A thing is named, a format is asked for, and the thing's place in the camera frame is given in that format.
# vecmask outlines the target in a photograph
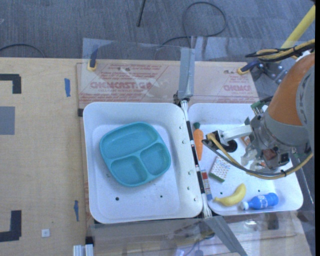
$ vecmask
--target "bottle label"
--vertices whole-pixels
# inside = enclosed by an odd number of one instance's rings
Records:
[[[264,195],[258,195],[258,199],[260,200],[260,208],[264,209],[268,207],[268,200]]]

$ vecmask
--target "metal bracket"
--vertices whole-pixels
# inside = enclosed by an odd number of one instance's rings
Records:
[[[214,216],[212,218],[205,219],[204,222],[212,229],[231,253],[238,253],[240,256],[247,256],[246,251],[222,216]]]
[[[195,49],[181,49],[179,89],[177,93],[177,97],[180,100],[189,99],[194,95],[195,57]]]
[[[93,244],[74,245],[73,246],[73,256],[94,256],[94,246]]]
[[[257,65],[257,68],[262,70],[264,74],[266,74],[278,85],[282,82],[285,75],[288,73],[288,71],[277,62],[260,63],[259,65]]]
[[[231,141],[236,138],[240,138],[243,136],[248,136],[252,133],[252,129],[250,124],[239,126],[233,128],[231,130],[222,131],[218,129],[218,135],[220,138],[220,142],[226,146],[228,146],[228,141]]]

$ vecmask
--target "blue water bottle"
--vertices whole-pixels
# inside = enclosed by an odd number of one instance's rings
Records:
[[[260,210],[265,209],[270,206],[275,206],[279,202],[279,198],[275,193],[268,193],[257,195],[253,197],[250,201],[243,201],[240,204],[240,208],[242,210],[248,210],[249,208]]]

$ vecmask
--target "toy carrot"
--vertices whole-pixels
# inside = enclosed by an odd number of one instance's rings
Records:
[[[203,150],[202,140],[204,139],[204,132],[200,130],[200,123],[195,122],[193,126],[195,128],[193,132],[194,145],[195,145],[196,154],[198,156],[198,160],[200,161],[202,150]]]

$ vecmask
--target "yellow pole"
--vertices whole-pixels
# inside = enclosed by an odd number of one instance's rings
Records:
[[[281,48],[291,48],[295,45],[295,42],[303,35],[307,28],[316,18],[316,5],[314,4],[307,14],[300,21],[298,26],[294,29],[291,35],[287,38]]]

